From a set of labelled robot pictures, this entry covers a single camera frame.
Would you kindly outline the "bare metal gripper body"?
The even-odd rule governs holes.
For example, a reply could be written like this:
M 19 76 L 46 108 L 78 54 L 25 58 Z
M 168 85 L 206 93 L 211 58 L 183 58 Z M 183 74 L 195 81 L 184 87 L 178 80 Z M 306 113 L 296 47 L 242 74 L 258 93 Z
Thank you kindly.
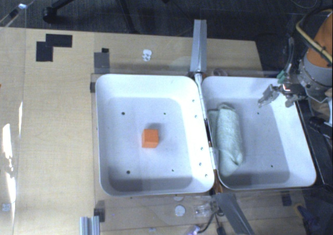
M 279 82 L 280 92 L 286 96 L 287 94 L 295 94 L 300 97 L 299 100 L 311 98 L 319 103 L 323 103 L 327 100 L 325 92 L 329 90 L 328 86 L 314 83 L 299 83 L 299 82 Z

